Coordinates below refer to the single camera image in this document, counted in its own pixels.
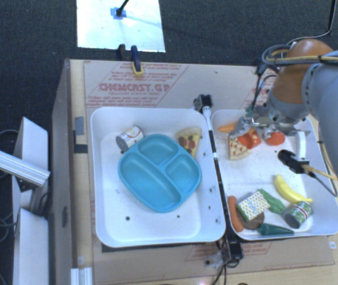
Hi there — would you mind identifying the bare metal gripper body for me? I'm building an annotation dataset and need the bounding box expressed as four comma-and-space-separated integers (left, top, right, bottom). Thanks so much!
244, 106, 302, 137

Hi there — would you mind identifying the orange-red toy tomato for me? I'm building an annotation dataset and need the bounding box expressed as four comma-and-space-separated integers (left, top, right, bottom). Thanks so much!
264, 131, 286, 147

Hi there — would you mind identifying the orange toy carrot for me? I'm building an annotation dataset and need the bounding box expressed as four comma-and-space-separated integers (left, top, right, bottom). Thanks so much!
218, 122, 237, 134

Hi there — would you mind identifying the toy pizza slice, red lattice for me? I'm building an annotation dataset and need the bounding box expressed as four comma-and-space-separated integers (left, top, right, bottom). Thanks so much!
227, 135, 251, 161

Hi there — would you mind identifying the thin black and white rod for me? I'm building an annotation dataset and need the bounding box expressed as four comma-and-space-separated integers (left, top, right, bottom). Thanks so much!
203, 105, 238, 249

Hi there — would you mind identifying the white plastic tray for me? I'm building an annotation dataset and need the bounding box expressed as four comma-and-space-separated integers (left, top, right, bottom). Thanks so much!
211, 109, 338, 242
90, 106, 227, 248

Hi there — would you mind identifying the toy pepperoni pizza slice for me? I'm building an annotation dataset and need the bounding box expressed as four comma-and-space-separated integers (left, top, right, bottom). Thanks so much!
174, 126, 203, 160

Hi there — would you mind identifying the yellow banana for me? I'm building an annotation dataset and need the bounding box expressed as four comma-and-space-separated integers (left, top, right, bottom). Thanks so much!
274, 174, 313, 205

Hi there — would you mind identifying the light green toy vegetable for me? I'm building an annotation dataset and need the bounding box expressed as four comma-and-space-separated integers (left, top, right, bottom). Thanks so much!
259, 188, 287, 216

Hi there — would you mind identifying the orange toy sausage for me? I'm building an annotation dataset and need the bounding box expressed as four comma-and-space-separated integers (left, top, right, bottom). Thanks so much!
227, 195, 245, 233

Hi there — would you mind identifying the green and white can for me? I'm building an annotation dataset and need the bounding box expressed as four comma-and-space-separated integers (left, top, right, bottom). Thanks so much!
283, 201, 314, 230

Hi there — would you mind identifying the brown round biscuit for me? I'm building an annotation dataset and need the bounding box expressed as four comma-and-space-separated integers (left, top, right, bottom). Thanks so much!
236, 210, 266, 230

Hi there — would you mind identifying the dark green toy pepper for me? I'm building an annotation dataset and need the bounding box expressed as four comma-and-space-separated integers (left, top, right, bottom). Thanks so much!
257, 222, 295, 237

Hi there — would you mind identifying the blue divided plate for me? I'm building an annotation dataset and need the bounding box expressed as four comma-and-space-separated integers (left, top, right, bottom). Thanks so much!
117, 133, 203, 214

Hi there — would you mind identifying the brown cardboard board, red print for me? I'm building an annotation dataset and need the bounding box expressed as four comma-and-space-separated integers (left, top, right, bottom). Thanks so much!
82, 60, 336, 273

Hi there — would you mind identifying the white and orange can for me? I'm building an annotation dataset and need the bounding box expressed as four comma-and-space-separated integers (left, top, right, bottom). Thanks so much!
115, 125, 145, 154

